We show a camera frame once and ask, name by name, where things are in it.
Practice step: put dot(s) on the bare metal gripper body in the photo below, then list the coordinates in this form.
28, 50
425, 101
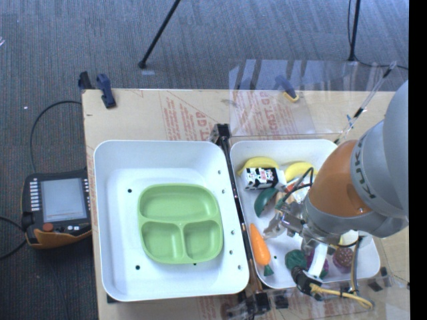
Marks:
293, 219

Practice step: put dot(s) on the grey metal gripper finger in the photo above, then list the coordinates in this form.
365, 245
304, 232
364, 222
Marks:
291, 232
273, 224

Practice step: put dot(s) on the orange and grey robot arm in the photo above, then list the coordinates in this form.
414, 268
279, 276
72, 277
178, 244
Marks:
337, 185

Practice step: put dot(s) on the orange and white packet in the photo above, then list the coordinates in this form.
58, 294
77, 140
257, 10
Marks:
299, 194

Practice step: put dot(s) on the green half avocado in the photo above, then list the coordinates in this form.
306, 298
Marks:
263, 200

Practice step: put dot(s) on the orange carrot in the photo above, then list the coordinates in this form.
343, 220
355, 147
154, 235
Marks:
260, 248

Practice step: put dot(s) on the cow print carton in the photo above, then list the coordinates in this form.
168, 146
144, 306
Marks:
262, 178

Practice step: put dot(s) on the yellow banana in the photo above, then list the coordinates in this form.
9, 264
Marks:
258, 162
297, 170

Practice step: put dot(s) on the purple grapes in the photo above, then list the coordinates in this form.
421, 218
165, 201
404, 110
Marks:
325, 268

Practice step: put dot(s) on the pale yellow round toy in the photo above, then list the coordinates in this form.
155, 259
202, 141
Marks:
349, 238

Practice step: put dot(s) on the white plastic tray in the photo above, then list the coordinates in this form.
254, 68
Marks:
120, 232
287, 148

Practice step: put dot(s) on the green divided plate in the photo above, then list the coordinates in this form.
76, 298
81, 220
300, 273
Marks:
180, 225

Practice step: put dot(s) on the brown cardboard board red print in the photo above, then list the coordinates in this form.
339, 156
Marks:
140, 118

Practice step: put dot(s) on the black cylinder on white bracket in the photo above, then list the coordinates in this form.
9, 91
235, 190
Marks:
317, 262

